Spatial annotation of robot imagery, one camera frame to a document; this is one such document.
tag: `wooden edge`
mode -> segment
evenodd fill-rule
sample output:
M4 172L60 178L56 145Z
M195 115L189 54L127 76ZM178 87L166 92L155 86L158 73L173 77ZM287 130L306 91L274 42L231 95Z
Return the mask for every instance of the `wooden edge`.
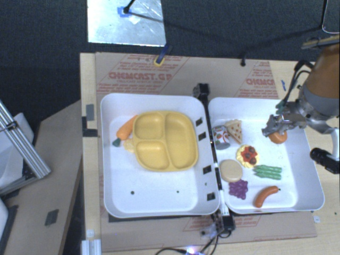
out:
M80 54L80 83L82 118L87 118L87 107L93 105L91 120L85 120L83 128L97 129L96 96L96 57L95 54ZM83 171L84 171L84 212L86 239L100 239L100 201L99 201L99 167L98 137L83 136Z

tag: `toy carrot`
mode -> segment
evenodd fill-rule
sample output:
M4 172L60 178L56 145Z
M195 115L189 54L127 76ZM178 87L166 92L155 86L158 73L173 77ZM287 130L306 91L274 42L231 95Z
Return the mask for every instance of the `toy carrot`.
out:
M112 145L118 147L122 140L126 140L130 136L133 130L133 122L136 118L137 115L132 117L124 125L121 126L121 128L116 133L117 139L113 141Z

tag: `toy pie with red topping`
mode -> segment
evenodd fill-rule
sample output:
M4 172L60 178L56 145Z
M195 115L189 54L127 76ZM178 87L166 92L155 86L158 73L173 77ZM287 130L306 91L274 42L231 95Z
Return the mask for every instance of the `toy pie with red topping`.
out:
M255 148L248 145L241 146L237 153L236 159L246 168L252 168L259 163L259 154Z

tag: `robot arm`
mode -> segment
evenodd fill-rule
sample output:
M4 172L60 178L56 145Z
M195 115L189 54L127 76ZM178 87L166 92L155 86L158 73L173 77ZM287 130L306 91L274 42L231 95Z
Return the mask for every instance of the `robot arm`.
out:
M331 134L333 154L321 149L313 149L311 158L324 165L332 173L338 174L338 129L330 127L326 121L339 115L339 35L324 40L322 44L327 46L321 52L315 65L306 61L297 63L288 93L276 106L277 115L269 117L262 133L272 141L274 141L272 139L274 135L283 136L287 130L297 126L300 128L309 126L319 133ZM298 72L303 65L311 68L311 72ZM294 102L288 102L289 94L303 72L309 73L309 76L300 87L299 97Z

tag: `white tray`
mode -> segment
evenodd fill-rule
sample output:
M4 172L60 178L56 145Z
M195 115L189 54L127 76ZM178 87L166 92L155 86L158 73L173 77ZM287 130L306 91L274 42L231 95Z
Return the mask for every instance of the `white tray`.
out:
M320 209L325 201L310 148L303 129L298 127L287 132L283 144L274 144L262 135L270 114L275 114L278 100L248 98L214 98L209 103L211 126L240 119L244 145L254 146L260 155L259 164L282 167L281 180L259 178L254 171L243 167L242 179L248 181L246 199L229 195L229 184L222 180L224 198L230 210L238 214L276 213L281 211L305 211ZM240 147L232 138L231 146L216 150L220 163L224 159L236 159ZM277 194L269 196L263 207L253 206L256 195L265 187L276 185Z
M155 96L112 93L101 101L104 164L104 203L118 218L178 215L208 215L220 204L205 110L189 96ZM177 111L192 121L198 140L199 158L188 170L154 172L143 168L132 154L112 142L116 131L135 114ZM196 120L202 123L196 126ZM210 167L210 172L203 172Z

